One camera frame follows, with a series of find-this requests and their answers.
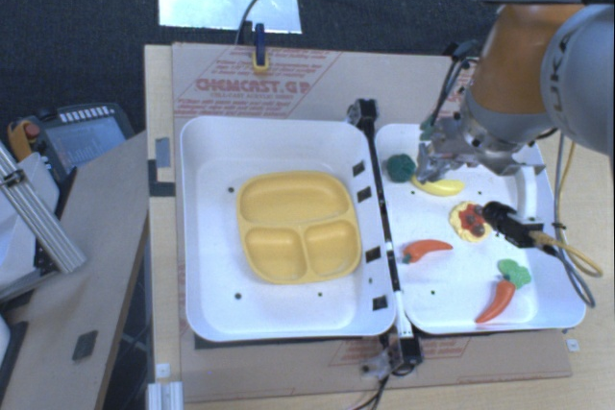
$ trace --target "yellow clip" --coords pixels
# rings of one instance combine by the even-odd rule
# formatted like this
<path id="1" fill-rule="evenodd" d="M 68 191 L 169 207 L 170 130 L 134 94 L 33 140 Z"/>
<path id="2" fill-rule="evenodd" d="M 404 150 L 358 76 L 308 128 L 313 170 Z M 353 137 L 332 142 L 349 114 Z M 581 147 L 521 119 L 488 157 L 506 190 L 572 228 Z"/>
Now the yellow clip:
<path id="1" fill-rule="evenodd" d="M 252 52 L 252 66 L 254 67 L 255 72 L 266 72 L 269 70 L 269 54 L 265 54 L 265 63 L 263 65 L 258 65 L 257 63 L 257 52 Z"/>

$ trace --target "black clamp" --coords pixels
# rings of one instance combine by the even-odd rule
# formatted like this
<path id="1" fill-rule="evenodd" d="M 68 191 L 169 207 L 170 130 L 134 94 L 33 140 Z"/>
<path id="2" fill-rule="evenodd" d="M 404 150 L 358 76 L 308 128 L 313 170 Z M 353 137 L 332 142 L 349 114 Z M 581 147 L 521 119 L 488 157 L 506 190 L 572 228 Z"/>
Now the black clamp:
<path id="1" fill-rule="evenodd" d="M 6 186 L 7 188 L 11 188 L 11 186 L 21 183 L 25 179 L 26 174 L 24 173 L 23 169 L 16 169 L 0 181 L 0 186 Z"/>
<path id="2" fill-rule="evenodd" d="M 499 202 L 489 202 L 482 208 L 482 217 L 494 230 L 518 248 L 532 248 L 535 241 L 529 234 L 533 230 L 542 230 L 542 224 L 521 224 L 509 214 L 516 213 L 511 206 Z"/>

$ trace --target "toy banana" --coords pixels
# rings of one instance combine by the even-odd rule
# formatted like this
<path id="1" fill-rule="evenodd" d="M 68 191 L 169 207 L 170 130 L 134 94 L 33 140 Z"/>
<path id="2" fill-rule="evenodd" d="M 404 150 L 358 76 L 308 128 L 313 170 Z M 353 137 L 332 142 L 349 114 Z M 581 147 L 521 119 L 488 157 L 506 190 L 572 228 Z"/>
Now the toy banana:
<path id="1" fill-rule="evenodd" d="M 426 181 L 424 184 L 419 182 L 415 176 L 412 177 L 412 184 L 419 190 L 423 190 L 430 195 L 437 197 L 452 197 L 465 187 L 463 181 L 460 180 L 439 180 L 435 182 Z"/>

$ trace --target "screen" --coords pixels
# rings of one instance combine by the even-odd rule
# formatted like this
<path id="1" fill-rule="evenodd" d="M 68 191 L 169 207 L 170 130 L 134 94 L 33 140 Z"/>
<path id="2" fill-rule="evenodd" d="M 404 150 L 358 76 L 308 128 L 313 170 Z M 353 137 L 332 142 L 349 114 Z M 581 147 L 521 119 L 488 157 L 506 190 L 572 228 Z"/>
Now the screen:
<path id="1" fill-rule="evenodd" d="M 52 127 L 46 132 L 66 173 L 126 140 L 113 118 Z"/>

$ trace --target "plastic toy food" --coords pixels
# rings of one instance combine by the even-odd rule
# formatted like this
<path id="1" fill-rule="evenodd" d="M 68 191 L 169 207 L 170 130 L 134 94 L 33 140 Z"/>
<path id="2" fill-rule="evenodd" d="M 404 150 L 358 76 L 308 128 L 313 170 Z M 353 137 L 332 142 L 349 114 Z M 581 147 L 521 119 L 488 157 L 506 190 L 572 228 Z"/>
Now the plastic toy food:
<path id="1" fill-rule="evenodd" d="M 426 181 L 421 183 L 416 179 L 416 176 L 412 176 L 412 184 L 419 190 L 437 197 L 452 197 L 465 188 L 464 182 L 460 180 Z"/>
<path id="2" fill-rule="evenodd" d="M 498 262 L 498 270 L 500 270 L 503 278 L 496 285 L 493 301 L 475 319 L 476 323 L 487 323 L 502 314 L 510 304 L 514 293 L 531 282 L 528 269 L 517 264 L 514 260 L 500 260 Z"/>
<path id="3" fill-rule="evenodd" d="M 461 239 L 478 243 L 491 233 L 482 217 L 482 207 L 472 202 L 462 202 L 451 210 L 449 222 Z"/>
<path id="4" fill-rule="evenodd" d="M 445 250 L 452 250 L 453 247 L 449 243 L 444 241 L 438 241 L 436 239 L 424 239 L 422 241 L 415 241 L 407 245 L 404 248 L 403 263 L 415 263 L 420 260 L 425 254 L 431 252 L 442 252 Z"/>
<path id="5" fill-rule="evenodd" d="M 353 201 L 336 177 L 316 171 L 259 175 L 237 193 L 241 245 L 264 280 L 299 284 L 350 274 L 361 259 Z"/>
<path id="6" fill-rule="evenodd" d="M 386 172 L 391 181 L 396 183 L 410 181 L 415 170 L 416 163 L 407 154 L 397 154 L 386 160 Z"/>

